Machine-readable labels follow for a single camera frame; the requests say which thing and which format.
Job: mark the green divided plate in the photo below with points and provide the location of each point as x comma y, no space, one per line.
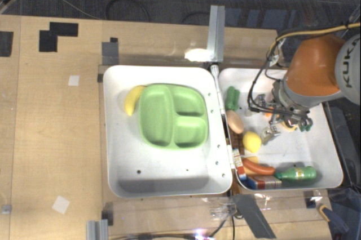
158,115

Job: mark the green bottle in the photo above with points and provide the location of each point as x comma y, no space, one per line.
297,173

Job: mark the yellow lemon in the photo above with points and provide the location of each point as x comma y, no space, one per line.
251,142

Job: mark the white plastic tray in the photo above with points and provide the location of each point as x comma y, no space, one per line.
299,148
169,171

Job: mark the red sausage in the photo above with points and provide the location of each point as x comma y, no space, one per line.
258,168

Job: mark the red and blue box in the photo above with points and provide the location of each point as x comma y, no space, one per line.
263,182

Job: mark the dark brown biscuit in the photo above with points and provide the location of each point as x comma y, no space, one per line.
237,141

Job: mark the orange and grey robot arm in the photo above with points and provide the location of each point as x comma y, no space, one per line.
316,70

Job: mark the white and orange carton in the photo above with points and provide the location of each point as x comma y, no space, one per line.
239,163

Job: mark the yellow banana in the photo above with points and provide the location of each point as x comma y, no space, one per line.
131,101

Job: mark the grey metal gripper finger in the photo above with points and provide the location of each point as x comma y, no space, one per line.
270,135
287,122

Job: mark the pale yellow doughnut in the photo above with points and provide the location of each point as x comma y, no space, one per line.
292,128

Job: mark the green toy vegetable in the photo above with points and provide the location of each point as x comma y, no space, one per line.
232,98

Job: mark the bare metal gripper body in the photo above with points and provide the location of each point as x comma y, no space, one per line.
292,113

